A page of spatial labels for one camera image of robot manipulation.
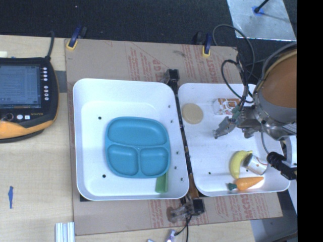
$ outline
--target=can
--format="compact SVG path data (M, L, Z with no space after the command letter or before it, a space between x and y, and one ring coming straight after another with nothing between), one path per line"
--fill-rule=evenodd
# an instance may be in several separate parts
M243 166L256 174L262 175L268 167L268 162L250 154L243 161Z

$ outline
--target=blue plate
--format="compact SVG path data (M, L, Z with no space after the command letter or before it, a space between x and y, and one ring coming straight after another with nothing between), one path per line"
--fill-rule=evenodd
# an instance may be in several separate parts
M111 171L131 178L154 178L170 166L171 149L166 128L143 117L117 117L106 128L106 160Z

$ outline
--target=cardboard sheet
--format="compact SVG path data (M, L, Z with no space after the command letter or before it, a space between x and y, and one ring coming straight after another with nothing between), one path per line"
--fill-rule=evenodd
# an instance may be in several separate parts
M78 40L75 50L66 49L76 235L183 226L184 222L171 223L166 216L169 207L181 206L180 200L92 202L82 199L76 186L73 85L83 78L155 82L161 80L167 69L179 70L180 85L223 83L221 64L226 59L235 59L236 50L212 46L210 54L204 58L201 45L85 39ZM229 83L241 83L234 65L226 64L224 72ZM203 201L206 212L192 218L190 225L282 216L277 193L205 197Z

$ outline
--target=screen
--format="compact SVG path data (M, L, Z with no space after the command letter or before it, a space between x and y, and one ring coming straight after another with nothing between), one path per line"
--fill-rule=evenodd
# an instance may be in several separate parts
M0 108L41 108L39 66L0 65Z

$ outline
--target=yellow banana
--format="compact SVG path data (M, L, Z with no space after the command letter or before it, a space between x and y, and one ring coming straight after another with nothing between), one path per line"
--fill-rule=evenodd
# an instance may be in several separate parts
M230 174L235 179L239 178L241 162L251 153L252 151L238 151L233 154L230 160Z

